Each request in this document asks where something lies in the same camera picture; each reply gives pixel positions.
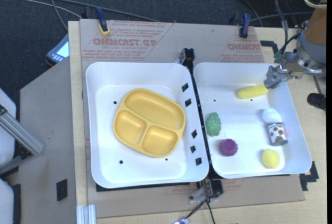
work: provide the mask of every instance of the purple ball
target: purple ball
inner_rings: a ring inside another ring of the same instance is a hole
[[[232,139],[223,140],[219,148],[224,156],[233,156],[238,151],[238,145]]]

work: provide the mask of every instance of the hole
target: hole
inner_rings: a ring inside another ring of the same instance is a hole
[[[192,136],[192,138],[195,138],[195,137],[197,136],[197,132],[196,132],[196,130],[194,130],[194,131],[191,133],[191,136]]]
[[[182,92],[185,92],[185,90],[189,88],[189,85],[188,83],[185,83],[183,86],[182,86]]]
[[[198,166],[199,164],[202,163],[202,159],[201,158],[196,158],[195,161],[196,161],[196,166]]]
[[[185,101],[186,107],[188,107],[190,104],[191,104],[191,99],[188,99],[188,100]]]

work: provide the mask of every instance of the white tray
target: white tray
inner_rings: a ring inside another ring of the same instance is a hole
[[[86,72],[90,119],[91,169],[97,184],[105,188],[187,183],[203,180],[209,162],[189,71],[176,63],[97,62]],[[123,97],[144,88],[177,102],[187,122],[175,150],[165,158],[153,158],[121,143],[113,131],[113,119]]]
[[[12,224],[14,212],[14,191],[0,178],[0,224]]]
[[[219,136],[207,136],[212,167],[224,178],[304,173],[311,167],[311,157],[303,135],[287,83],[270,89],[266,95],[239,99],[237,91],[263,85],[270,64],[200,63],[194,69],[204,119],[217,112],[222,130]],[[272,146],[267,124],[262,119],[265,108],[275,108],[281,115],[288,143]],[[219,144],[231,138],[238,152],[223,156]],[[271,148],[280,156],[275,169],[266,168],[261,154]]]

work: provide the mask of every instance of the yellow lemon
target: yellow lemon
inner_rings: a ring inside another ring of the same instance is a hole
[[[272,149],[267,148],[262,156],[261,156],[263,163],[266,167],[270,169],[274,169],[279,164],[279,155]]]

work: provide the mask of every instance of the yellow plate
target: yellow plate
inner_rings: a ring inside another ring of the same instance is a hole
[[[185,112],[176,102],[150,90],[134,89],[119,105],[113,130],[128,147],[161,158],[176,148],[185,125]]]

